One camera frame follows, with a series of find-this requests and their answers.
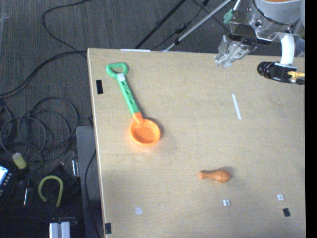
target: gray carpet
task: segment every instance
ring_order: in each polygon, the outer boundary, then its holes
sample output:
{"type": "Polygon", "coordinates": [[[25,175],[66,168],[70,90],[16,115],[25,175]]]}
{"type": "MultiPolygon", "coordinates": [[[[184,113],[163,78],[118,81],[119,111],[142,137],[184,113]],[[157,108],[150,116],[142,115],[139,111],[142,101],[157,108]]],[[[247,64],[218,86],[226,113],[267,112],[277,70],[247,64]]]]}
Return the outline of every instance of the gray carpet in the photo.
{"type": "MultiPolygon", "coordinates": [[[[0,95],[20,85],[36,67],[49,58],[63,52],[72,51],[67,45],[50,36],[41,24],[41,16],[48,9],[56,6],[76,3],[82,0],[0,0],[0,13],[7,14],[4,22],[2,49],[0,55],[0,95]]],[[[91,0],[76,6],[60,8],[46,15],[47,28],[58,38],[69,43],[77,50],[87,48],[134,48],[151,31],[157,22],[180,0],[91,0]]],[[[175,31],[182,23],[189,22],[204,0],[187,0],[175,14],[166,21],[140,48],[152,49],[175,31]]],[[[208,12],[215,9],[225,0],[211,0],[192,22],[193,26],[208,12]]],[[[233,4],[217,13],[214,18],[191,33],[183,42],[176,46],[173,51],[217,53],[222,35],[227,33],[228,26],[221,24],[225,13],[233,4]]],[[[173,38],[156,50],[167,48],[173,38]]],[[[280,55],[280,46],[274,48],[260,48],[254,54],[280,55]]],[[[20,117],[29,111],[39,100],[51,96],[65,98],[70,101],[77,110],[77,126],[89,126],[88,117],[91,115],[91,101],[89,93],[88,68],[86,59],[79,54],[71,54],[48,62],[40,68],[20,91],[2,96],[2,101],[12,111],[15,117],[20,117]]],[[[76,116],[70,105],[63,100],[49,99],[40,105],[41,108],[54,110],[62,115],[69,123],[70,130],[74,131],[76,116]]],[[[53,112],[38,114],[48,130],[48,142],[54,145],[67,138],[69,134],[64,121],[53,112]]],[[[9,119],[2,111],[0,113],[0,126],[9,119]]],[[[43,132],[38,125],[33,124],[30,132],[29,127],[24,129],[25,137],[39,146],[43,140],[43,132]]],[[[32,173],[34,188],[41,178],[51,172],[61,161],[65,160],[65,154],[69,150],[76,151],[75,138],[71,138],[65,151],[65,145],[61,148],[47,149],[45,160],[52,160],[56,156],[61,157],[55,161],[35,164],[31,168],[36,170],[32,173]]],[[[28,149],[28,156],[32,156],[37,147],[28,149]]],[[[1,158],[9,159],[10,155],[1,150],[1,158]]],[[[50,207],[35,212],[37,217],[44,218],[53,214],[78,215],[75,213],[54,212],[50,207]]]]}

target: screen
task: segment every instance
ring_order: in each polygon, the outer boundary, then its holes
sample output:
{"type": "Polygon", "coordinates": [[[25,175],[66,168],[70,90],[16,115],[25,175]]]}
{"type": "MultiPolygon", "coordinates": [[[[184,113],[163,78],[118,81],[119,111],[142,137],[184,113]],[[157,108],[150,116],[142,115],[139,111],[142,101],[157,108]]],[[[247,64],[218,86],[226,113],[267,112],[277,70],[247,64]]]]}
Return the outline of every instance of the screen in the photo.
{"type": "Polygon", "coordinates": [[[6,176],[6,174],[8,173],[9,169],[3,167],[3,166],[0,166],[0,187],[2,185],[2,182],[6,176]]]}

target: yellow cable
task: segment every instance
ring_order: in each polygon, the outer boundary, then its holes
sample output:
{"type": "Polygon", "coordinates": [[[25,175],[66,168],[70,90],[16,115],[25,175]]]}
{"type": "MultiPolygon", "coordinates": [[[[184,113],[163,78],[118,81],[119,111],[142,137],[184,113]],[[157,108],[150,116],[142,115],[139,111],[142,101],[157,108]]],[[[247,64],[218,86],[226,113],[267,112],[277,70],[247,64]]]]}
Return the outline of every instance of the yellow cable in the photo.
{"type": "Polygon", "coordinates": [[[56,204],[56,207],[59,207],[61,202],[61,197],[63,195],[63,189],[64,189],[64,183],[61,178],[57,176],[52,176],[52,175],[44,177],[39,184],[39,188],[38,188],[39,197],[42,199],[43,202],[46,202],[46,198],[42,195],[42,186],[44,182],[48,179],[55,179],[59,182],[59,195],[58,195],[58,200],[56,204]]]}

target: white tape strip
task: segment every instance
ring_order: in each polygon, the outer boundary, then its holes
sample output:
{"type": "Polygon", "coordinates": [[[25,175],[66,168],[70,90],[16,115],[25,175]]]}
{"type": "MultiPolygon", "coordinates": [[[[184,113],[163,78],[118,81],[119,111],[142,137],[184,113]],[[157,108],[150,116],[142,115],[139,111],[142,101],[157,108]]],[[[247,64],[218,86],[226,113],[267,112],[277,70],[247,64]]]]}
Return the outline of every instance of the white tape strip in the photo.
{"type": "Polygon", "coordinates": [[[118,74],[118,79],[120,82],[125,80],[123,73],[118,74]]]}
{"type": "Polygon", "coordinates": [[[284,196],[282,194],[277,195],[278,201],[284,201],[284,196]]]}
{"type": "Polygon", "coordinates": [[[223,200],[223,205],[224,206],[230,206],[230,200],[229,199],[224,199],[223,200]]]}
{"type": "Polygon", "coordinates": [[[242,118],[241,118],[241,115],[240,115],[240,111],[239,111],[238,103],[237,103],[237,100],[236,100],[236,96],[234,94],[232,94],[232,98],[233,98],[234,107],[236,108],[238,119],[241,120],[242,118]]]}
{"type": "Polygon", "coordinates": [[[285,34],[280,38],[282,43],[281,64],[292,65],[295,52],[294,36],[292,34],[285,34]]]}
{"type": "Polygon", "coordinates": [[[120,49],[121,51],[150,52],[151,50],[120,49]]]}
{"type": "Polygon", "coordinates": [[[137,214],[137,215],[142,214],[142,209],[141,209],[141,207],[135,207],[135,214],[137,214]]]}

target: wooden table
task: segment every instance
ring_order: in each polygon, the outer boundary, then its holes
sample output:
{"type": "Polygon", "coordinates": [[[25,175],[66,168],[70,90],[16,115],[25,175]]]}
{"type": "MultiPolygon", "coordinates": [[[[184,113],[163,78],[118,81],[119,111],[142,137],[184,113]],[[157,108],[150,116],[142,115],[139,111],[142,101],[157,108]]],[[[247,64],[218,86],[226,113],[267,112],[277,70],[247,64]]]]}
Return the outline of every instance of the wooden table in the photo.
{"type": "MultiPolygon", "coordinates": [[[[279,57],[223,69],[214,56],[88,49],[105,237],[306,237],[305,87],[258,75],[261,61],[279,57]],[[117,62],[161,128],[155,146],[129,136],[131,114],[106,73],[117,62]],[[220,168],[229,182],[198,177],[220,168]]],[[[304,72],[304,58],[294,65],[304,72]]]]}

